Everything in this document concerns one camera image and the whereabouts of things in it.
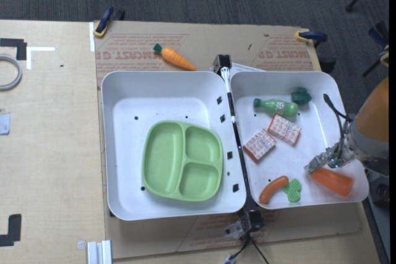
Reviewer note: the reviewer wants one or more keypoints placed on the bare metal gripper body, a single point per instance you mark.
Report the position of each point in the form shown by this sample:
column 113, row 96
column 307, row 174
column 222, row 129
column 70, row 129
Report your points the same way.
column 338, row 155

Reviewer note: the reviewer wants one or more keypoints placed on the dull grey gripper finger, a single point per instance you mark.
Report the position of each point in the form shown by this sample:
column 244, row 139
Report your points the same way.
column 315, row 164

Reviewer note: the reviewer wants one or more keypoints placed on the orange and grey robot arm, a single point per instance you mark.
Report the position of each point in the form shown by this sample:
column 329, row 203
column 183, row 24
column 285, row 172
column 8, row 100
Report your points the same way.
column 372, row 114

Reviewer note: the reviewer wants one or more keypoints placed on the white plastic tray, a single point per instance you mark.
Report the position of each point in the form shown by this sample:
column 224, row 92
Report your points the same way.
column 130, row 145
column 290, row 160

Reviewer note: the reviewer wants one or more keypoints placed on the green ridged toy leaf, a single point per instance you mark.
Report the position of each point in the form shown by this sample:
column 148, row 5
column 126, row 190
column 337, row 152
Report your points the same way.
column 293, row 191

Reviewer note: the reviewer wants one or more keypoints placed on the orange and white carton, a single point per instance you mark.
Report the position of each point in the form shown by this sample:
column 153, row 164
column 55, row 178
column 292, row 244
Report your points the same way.
column 284, row 130
column 259, row 146

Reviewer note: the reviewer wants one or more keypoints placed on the orange toy sausage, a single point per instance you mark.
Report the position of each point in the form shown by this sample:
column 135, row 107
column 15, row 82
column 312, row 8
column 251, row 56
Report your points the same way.
column 272, row 190

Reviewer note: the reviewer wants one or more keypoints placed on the green toy broccoli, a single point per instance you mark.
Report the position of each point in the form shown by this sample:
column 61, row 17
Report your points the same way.
column 300, row 96

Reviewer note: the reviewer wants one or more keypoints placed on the green toy bottle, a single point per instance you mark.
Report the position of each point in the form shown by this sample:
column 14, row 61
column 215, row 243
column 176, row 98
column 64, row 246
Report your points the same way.
column 275, row 106

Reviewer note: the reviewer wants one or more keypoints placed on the thin black and white rod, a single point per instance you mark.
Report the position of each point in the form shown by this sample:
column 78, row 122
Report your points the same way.
column 238, row 139

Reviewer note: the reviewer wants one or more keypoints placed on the white paper sheet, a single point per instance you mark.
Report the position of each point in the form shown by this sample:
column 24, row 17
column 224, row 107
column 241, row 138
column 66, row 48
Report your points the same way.
column 244, row 67

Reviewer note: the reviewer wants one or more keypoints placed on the green divided plate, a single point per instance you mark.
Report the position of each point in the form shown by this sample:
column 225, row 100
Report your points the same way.
column 164, row 157

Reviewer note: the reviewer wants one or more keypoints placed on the brown cardboard board red print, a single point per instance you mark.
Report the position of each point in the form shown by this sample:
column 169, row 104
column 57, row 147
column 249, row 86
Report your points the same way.
column 191, row 46

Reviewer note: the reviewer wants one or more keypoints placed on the orange toy carrot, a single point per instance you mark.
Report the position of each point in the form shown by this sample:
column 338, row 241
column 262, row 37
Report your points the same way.
column 176, row 58

